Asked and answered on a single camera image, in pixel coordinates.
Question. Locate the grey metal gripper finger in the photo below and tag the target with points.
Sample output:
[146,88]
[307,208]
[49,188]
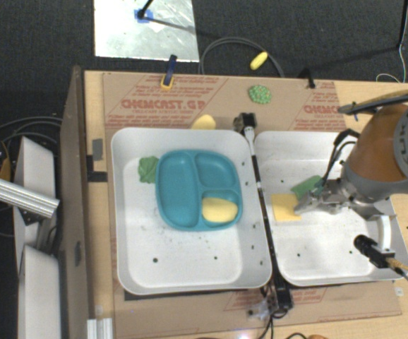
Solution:
[302,206]
[313,194]

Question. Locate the yellow toy cheese slice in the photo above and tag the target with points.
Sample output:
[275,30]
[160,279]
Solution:
[283,207]

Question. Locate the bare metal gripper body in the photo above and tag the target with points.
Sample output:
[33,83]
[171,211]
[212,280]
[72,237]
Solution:
[338,198]

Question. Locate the white plastic tray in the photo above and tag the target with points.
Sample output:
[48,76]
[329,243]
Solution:
[190,260]
[324,249]

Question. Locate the yellow oval toy potato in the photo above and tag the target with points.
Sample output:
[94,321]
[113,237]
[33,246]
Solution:
[220,210]

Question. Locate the green dotted round toy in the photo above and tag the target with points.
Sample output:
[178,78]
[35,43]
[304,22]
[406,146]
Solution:
[260,94]

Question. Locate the green toy lettuce leaf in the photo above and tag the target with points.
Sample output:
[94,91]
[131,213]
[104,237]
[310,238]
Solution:
[147,169]

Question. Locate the yellow toy corn cob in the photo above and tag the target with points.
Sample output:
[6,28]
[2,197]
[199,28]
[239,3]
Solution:
[258,60]

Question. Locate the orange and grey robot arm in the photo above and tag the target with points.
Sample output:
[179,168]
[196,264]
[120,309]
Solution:
[377,147]

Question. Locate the brown cardboard board red print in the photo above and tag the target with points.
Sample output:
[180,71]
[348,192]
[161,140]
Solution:
[175,101]

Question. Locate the yellow oval toy food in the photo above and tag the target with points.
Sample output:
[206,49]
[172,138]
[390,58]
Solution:
[204,123]

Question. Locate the black cylinder on white bracket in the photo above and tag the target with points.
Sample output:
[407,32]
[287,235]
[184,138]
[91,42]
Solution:
[371,247]

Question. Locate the green flat rectangular toy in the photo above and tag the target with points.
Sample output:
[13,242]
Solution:
[304,186]

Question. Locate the thin black and white rod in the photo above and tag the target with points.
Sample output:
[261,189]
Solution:
[260,189]

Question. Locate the teal divided plate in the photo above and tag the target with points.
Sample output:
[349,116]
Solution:
[179,189]

